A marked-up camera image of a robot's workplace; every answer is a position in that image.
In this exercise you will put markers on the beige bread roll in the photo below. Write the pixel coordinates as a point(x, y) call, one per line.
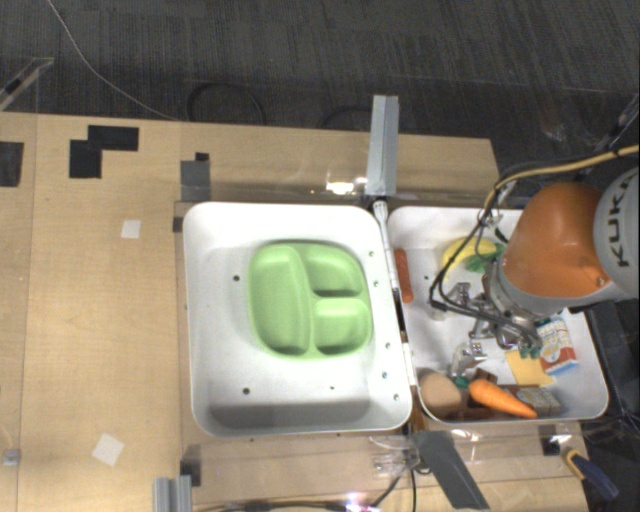
point(437, 392)

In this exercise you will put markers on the small grey yellow box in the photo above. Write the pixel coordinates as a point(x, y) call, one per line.
point(542, 400)

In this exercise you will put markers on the red white blue carton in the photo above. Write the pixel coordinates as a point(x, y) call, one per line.
point(557, 350)

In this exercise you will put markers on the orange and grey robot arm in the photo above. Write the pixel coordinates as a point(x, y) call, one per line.
point(560, 240)

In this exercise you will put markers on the yellow banana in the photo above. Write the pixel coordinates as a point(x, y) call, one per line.
point(457, 252)

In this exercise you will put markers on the brown chocolate block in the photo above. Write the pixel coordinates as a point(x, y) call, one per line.
point(472, 411)

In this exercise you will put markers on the thin black and white rod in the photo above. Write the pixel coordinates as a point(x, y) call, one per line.
point(389, 250)

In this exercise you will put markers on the pale wood board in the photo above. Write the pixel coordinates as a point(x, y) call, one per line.
point(300, 470)

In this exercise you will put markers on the yellow cheese slice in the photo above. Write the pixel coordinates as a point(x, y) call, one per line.
point(525, 370)

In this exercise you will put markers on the white plastic tray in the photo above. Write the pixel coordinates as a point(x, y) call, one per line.
point(575, 385)
point(235, 320)

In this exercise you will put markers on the green divided plate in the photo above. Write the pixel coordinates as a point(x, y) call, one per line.
point(280, 300)

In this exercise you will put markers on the orange carrot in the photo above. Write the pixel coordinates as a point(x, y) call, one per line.
point(500, 397)

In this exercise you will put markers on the red sausage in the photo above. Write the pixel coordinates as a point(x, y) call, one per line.
point(403, 275)

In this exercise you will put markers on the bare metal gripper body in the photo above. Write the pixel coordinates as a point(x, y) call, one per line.
point(505, 325)

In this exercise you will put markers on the green toy vegetable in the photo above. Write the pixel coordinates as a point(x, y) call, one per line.
point(482, 262)

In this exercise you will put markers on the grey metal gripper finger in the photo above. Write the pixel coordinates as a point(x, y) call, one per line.
point(455, 296)
point(467, 357)

